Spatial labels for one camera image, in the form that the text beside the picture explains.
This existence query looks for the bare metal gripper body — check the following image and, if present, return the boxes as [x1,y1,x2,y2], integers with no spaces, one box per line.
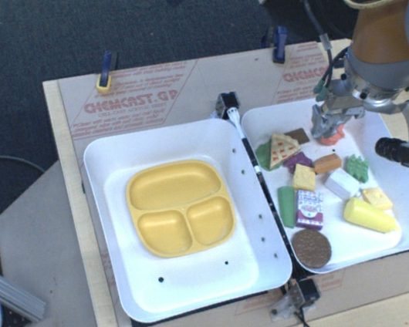
[314,69,402,126]

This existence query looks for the brown square biscuit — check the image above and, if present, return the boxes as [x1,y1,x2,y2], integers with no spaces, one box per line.
[283,126,310,147]

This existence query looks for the purple grapes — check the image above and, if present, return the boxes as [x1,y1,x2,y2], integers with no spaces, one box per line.
[282,150,315,176]

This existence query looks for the orange-brown bread block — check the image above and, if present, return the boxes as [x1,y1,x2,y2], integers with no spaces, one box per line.
[312,152,344,176]

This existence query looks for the pizza slice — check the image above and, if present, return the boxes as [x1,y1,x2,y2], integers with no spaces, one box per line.
[263,128,304,170]

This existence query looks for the green broccoli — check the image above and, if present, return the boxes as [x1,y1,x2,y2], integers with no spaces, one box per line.
[343,152,372,186]

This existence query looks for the yellow cheese block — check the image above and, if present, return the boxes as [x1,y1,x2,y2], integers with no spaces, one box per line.
[288,161,319,195]

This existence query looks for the white block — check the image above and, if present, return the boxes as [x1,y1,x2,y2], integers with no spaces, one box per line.
[322,165,363,204]

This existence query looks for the green lettuce leaf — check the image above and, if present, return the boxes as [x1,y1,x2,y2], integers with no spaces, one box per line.
[252,138,281,174]

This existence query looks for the thin black and white rod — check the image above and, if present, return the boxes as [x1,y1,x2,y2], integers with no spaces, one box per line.
[226,101,301,289]

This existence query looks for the yellow cheese wedge with holes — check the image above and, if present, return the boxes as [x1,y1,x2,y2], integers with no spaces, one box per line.
[360,184,394,214]

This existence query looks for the purple and white carton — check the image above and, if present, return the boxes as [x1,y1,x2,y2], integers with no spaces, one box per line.
[290,185,330,234]

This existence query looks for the green cylinder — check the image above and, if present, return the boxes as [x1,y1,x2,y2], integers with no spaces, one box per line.
[275,184,302,231]

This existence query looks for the yellow corn cob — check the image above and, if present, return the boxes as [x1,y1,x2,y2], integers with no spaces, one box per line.
[340,190,401,241]

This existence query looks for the brown round biscuit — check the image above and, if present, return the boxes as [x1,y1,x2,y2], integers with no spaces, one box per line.
[289,225,335,272]

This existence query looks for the white plastic tray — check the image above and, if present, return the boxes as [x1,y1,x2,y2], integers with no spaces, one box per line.
[79,108,299,327]
[238,80,409,284]

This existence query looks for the brown cardboard board red print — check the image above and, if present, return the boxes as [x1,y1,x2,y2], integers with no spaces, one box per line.
[56,20,409,327]

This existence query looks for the yellow divided plate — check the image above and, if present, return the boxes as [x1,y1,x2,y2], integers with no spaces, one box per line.
[121,153,242,265]

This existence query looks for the black cylinder on white bracket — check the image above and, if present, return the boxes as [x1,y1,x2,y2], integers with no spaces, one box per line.
[367,99,409,177]

